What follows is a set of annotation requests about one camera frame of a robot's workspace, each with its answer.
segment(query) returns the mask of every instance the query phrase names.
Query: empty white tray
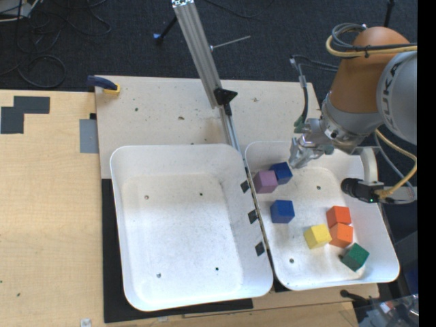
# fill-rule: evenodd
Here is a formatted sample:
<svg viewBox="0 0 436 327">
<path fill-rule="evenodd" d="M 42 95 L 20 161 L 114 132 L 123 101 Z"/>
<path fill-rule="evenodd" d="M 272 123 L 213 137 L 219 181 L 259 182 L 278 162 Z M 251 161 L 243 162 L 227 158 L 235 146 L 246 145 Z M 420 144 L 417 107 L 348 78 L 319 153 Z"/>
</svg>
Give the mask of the empty white tray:
<svg viewBox="0 0 436 327">
<path fill-rule="evenodd" d="M 290 146 L 291 142 L 251 143 L 245 151 L 251 176 L 288 161 Z M 363 179 L 361 158 L 335 150 L 332 155 L 291 171 L 293 177 L 287 184 L 279 185 L 272 193 L 256 194 L 278 280 L 291 290 L 394 281 L 399 274 L 399 262 L 379 205 L 362 202 L 341 191 L 344 178 Z M 293 202 L 295 217 L 289 223 L 271 221 L 270 205 L 275 200 Z M 356 272 L 339 259 L 346 249 L 330 244 L 310 249 L 303 235 L 313 225 L 327 225 L 326 211 L 334 205 L 349 207 L 354 242 L 369 252 Z"/>
<path fill-rule="evenodd" d="M 236 149 L 122 146 L 110 169 L 124 291 L 133 307 L 156 311 L 271 289 L 273 272 L 259 251 L 262 231 L 249 217 L 255 206 Z"/>
</svg>

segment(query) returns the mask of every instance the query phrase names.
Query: black mat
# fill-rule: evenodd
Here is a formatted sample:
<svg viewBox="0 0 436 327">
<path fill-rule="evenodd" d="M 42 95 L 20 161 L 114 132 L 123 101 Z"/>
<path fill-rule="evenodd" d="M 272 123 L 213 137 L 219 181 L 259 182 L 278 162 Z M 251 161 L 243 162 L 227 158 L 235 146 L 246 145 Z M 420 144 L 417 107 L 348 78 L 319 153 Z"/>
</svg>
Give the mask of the black mat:
<svg viewBox="0 0 436 327">
<path fill-rule="evenodd" d="M 253 301 L 251 299 L 241 299 L 152 312 L 143 312 L 135 309 L 128 303 L 124 295 L 114 194 L 112 180 L 110 179 L 102 180 L 102 202 L 105 323 L 188 313 L 211 313 L 253 308 Z"/>
</svg>

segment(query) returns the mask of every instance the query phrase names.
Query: aluminum extrusion bar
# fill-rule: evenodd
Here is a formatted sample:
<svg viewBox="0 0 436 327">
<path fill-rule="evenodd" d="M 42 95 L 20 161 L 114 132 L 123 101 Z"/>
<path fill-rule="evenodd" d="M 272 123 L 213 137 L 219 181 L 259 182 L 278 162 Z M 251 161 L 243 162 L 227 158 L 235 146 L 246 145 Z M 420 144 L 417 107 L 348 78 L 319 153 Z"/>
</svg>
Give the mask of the aluminum extrusion bar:
<svg viewBox="0 0 436 327">
<path fill-rule="evenodd" d="M 215 98 L 214 90 L 222 88 L 221 81 L 194 0 L 171 2 L 211 107 L 219 107 L 228 142 L 240 152 L 232 116 L 225 113 L 223 106 L 219 106 Z"/>
</svg>

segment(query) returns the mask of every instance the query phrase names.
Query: black bracket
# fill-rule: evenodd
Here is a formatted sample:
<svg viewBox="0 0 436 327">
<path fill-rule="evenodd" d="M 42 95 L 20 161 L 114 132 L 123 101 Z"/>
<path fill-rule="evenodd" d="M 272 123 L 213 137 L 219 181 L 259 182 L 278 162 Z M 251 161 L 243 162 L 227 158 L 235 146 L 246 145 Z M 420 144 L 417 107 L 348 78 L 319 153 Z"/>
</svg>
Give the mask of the black bracket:
<svg viewBox="0 0 436 327">
<path fill-rule="evenodd" d="M 238 95 L 238 93 L 231 90 L 217 88 L 213 91 L 213 94 L 215 95 L 218 105 L 224 106 L 225 113 L 227 115 L 232 115 L 230 102 Z"/>
</svg>

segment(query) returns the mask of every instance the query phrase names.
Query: block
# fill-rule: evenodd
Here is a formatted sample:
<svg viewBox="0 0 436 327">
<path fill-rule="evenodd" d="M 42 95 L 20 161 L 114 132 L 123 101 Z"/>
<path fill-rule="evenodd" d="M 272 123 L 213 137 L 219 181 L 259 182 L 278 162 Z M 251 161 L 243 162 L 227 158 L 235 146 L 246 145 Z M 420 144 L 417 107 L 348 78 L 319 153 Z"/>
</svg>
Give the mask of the block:
<svg viewBox="0 0 436 327">
<path fill-rule="evenodd" d="M 253 178 L 256 193 L 272 193 L 277 188 L 274 171 L 259 171 Z"/>
<path fill-rule="evenodd" d="M 330 235 L 332 236 L 330 244 L 333 246 L 346 248 L 353 243 L 353 233 L 354 229 L 352 226 L 343 223 L 337 223 L 330 228 Z"/>
<path fill-rule="evenodd" d="M 326 224 L 311 226 L 304 232 L 304 236 L 310 249 L 322 247 L 332 240 Z"/>
<path fill-rule="evenodd" d="M 368 259 L 369 252 L 362 246 L 354 243 L 348 252 L 341 258 L 341 262 L 353 271 L 357 271 Z"/>
<path fill-rule="evenodd" d="M 329 228 L 334 226 L 335 224 L 351 224 L 352 217 L 349 213 L 349 208 L 346 206 L 333 206 L 326 213 L 327 215 L 327 225 Z"/>
<path fill-rule="evenodd" d="M 295 217 L 294 205 L 290 200 L 275 200 L 270 211 L 273 223 L 289 223 Z"/>
<path fill-rule="evenodd" d="M 270 171 L 275 172 L 279 185 L 286 184 L 292 178 L 292 172 L 287 162 L 275 163 L 270 167 Z"/>
</svg>

